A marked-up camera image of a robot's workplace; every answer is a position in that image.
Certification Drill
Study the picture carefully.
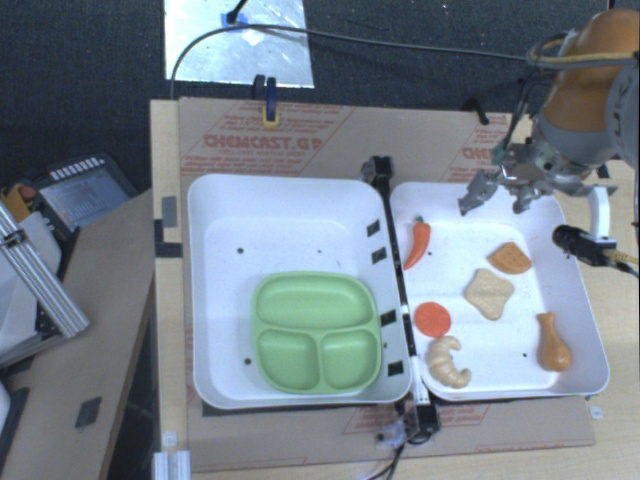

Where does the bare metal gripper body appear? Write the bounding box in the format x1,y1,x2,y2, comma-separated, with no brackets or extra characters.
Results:
499,143,619,199

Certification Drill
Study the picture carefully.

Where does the red tomato slice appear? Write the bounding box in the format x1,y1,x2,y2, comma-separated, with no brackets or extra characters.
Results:
412,300,452,339

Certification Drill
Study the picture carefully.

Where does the orange carrot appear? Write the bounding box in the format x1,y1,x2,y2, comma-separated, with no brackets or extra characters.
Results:
402,214,432,271

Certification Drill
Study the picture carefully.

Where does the green divided plate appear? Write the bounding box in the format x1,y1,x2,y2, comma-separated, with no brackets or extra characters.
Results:
249,270,384,396

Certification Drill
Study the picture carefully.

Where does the thin black and white rod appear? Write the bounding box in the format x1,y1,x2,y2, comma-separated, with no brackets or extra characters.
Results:
377,177,430,403

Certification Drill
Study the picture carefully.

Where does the beige croissant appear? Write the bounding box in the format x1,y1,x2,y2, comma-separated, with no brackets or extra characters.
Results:
425,334,473,390

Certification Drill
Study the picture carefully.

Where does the black block with thin wires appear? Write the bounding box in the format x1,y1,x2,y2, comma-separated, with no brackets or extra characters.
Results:
360,154,395,189
402,400,442,442

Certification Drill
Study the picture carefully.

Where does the black cylinder on white bracket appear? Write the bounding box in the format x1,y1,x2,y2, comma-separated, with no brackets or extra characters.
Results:
551,185,619,267

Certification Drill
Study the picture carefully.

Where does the orange waffle biscuit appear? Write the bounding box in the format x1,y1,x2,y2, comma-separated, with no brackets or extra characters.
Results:
486,240,533,276

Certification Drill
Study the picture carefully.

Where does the brown cardboard board red print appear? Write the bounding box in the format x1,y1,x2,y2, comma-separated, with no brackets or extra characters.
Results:
177,96,597,473

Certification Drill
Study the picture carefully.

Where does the white plastic tray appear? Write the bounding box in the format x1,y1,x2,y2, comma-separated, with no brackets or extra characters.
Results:
186,172,414,410
388,181,611,402

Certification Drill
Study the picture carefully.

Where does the beige bread slice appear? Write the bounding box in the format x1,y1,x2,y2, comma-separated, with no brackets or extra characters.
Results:
462,267,516,322

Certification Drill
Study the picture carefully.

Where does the brown chicken drumstick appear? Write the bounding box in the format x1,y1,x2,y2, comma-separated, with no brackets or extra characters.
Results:
535,311,573,373

